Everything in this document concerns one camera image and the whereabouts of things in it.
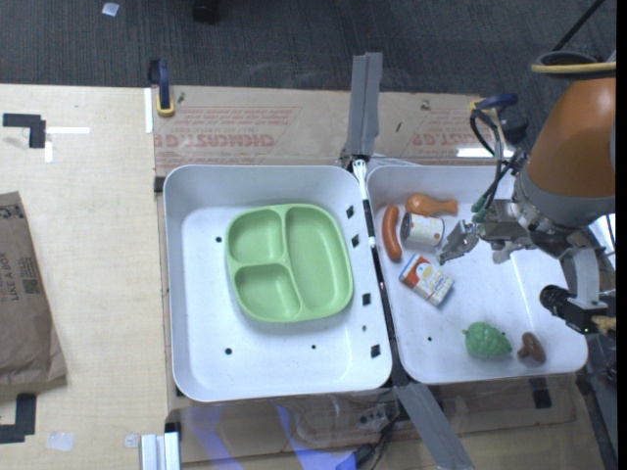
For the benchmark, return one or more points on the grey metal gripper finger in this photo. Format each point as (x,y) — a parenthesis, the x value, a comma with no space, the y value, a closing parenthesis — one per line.
(453,254)
(461,233)

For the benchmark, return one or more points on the brown paper bag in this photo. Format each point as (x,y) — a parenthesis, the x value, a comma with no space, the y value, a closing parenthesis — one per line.
(24,301)

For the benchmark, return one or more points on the orange toy chicken drumstick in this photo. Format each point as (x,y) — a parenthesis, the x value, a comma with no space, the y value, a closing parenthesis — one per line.
(426,205)

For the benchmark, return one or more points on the orange toy sausage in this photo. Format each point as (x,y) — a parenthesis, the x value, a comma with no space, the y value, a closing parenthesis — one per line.
(391,235)

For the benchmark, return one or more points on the white plastic tray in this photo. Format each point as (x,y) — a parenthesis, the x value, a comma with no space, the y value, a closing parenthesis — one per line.
(490,287)
(274,360)

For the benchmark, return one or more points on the brown cardboard board, red print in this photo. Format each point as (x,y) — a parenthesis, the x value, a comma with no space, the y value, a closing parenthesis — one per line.
(294,125)

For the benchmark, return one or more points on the brown toy mushroom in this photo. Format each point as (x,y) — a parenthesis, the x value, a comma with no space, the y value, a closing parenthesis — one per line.
(534,348)

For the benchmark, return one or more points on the white red and blue carton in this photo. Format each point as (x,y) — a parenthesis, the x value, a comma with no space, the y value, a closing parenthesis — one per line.
(427,279)

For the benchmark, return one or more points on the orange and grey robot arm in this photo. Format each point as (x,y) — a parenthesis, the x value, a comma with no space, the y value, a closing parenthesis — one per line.
(573,145)

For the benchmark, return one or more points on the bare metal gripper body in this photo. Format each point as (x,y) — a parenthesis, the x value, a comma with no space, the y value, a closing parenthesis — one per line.
(504,223)

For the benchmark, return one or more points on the black cylinder on white bracket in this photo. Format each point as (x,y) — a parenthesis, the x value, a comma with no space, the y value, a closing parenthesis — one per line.
(578,309)

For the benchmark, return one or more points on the green toy grapes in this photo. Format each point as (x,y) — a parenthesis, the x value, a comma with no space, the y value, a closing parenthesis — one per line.
(486,342)

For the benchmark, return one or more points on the green divided plate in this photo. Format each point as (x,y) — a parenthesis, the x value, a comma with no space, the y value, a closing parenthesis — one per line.
(313,257)

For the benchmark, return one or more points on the small white can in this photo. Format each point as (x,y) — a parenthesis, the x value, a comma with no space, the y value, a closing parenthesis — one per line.
(425,230)

